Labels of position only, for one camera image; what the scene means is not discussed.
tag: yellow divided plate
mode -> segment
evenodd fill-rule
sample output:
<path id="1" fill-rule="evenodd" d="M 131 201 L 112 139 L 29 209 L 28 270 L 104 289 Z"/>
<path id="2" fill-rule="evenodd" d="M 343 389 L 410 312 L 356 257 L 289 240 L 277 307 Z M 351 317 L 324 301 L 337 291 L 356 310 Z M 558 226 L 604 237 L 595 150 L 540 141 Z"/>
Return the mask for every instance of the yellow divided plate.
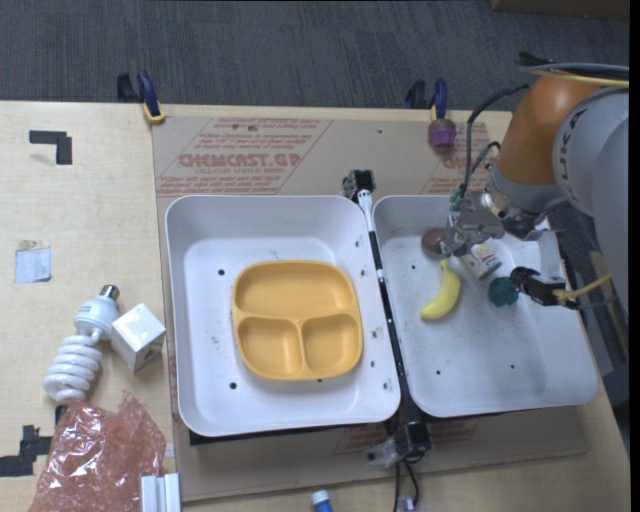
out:
<path id="1" fill-rule="evenodd" d="M 233 329 L 242 360 L 276 380 L 323 379 L 351 370 L 362 355 L 353 284 L 322 261 L 256 263 L 238 274 Z"/>

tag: white box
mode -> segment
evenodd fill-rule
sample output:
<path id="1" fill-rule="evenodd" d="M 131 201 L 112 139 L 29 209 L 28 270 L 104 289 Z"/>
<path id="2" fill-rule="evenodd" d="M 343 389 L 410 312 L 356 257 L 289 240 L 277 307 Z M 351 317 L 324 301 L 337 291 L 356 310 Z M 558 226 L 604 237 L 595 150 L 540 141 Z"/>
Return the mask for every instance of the white box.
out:
<path id="1" fill-rule="evenodd" d="M 166 329 L 144 303 L 127 311 L 112 327 L 111 347 L 134 372 L 162 351 Z"/>

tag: pink plastic bag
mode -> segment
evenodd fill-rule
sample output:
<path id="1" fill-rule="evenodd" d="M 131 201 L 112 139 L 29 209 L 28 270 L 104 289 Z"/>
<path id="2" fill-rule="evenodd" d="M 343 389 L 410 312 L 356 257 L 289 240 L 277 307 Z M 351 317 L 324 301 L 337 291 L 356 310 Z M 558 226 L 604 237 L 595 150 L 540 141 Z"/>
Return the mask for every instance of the pink plastic bag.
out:
<path id="1" fill-rule="evenodd" d="M 160 475 L 162 432 L 133 395 L 117 413 L 74 400 L 56 425 L 28 512 L 133 512 L 141 475 Z"/>

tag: white cap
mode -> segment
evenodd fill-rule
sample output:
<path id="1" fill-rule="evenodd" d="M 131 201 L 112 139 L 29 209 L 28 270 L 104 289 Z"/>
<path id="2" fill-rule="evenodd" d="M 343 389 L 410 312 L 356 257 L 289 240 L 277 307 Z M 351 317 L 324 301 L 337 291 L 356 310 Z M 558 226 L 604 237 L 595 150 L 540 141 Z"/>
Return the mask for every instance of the white cap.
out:
<path id="1" fill-rule="evenodd" d="M 329 501 L 329 493 L 324 489 L 316 491 L 311 495 L 311 504 L 314 507 L 323 501 Z"/>

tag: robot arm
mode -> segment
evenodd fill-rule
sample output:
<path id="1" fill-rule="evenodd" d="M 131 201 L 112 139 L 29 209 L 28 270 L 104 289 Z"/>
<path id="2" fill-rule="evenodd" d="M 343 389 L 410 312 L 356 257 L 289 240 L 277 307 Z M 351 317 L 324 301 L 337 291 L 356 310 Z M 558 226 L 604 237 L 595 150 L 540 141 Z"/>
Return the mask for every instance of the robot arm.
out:
<path id="1" fill-rule="evenodd" d="M 463 190 L 442 253 L 461 256 L 504 233 L 535 240 L 540 222 L 568 201 L 593 217 L 628 314 L 628 124 L 628 87 L 538 78 L 514 113 L 485 190 Z"/>

